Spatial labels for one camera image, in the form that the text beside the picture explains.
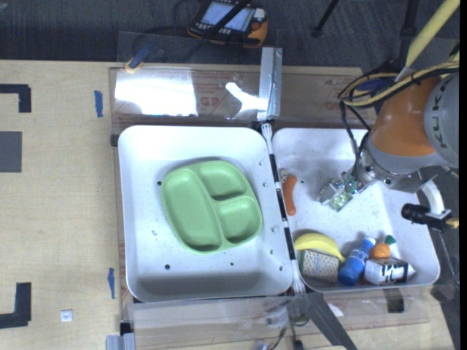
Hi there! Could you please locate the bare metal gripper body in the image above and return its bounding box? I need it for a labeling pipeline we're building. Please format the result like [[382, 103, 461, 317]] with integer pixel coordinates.
[[344, 163, 388, 196]]

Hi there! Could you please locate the orange carrot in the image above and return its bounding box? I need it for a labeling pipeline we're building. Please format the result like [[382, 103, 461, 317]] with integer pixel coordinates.
[[282, 174, 298, 217]]

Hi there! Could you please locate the yellow banana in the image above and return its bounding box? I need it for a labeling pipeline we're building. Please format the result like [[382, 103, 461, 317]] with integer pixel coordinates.
[[293, 232, 347, 264]]

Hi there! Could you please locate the white plastic tray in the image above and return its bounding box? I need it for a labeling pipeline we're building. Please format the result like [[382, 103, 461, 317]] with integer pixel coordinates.
[[271, 127, 441, 294], [117, 124, 295, 303]]

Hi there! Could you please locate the orange fruit green top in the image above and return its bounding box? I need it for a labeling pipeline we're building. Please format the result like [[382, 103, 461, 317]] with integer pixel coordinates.
[[368, 234, 398, 260]]

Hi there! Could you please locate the blue bottle white cap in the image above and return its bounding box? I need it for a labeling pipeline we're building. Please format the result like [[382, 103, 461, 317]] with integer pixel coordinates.
[[338, 236, 377, 287]]

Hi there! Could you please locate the white carton black print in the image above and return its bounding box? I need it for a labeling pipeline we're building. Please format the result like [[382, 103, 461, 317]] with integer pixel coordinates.
[[363, 257, 417, 287]]

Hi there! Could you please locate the green divided plate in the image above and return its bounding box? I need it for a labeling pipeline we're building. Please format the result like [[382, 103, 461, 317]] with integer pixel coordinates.
[[160, 160, 264, 256]]

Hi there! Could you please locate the black cylinder on white bracket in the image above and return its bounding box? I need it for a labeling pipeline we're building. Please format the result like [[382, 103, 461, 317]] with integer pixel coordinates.
[[401, 179, 454, 233]]

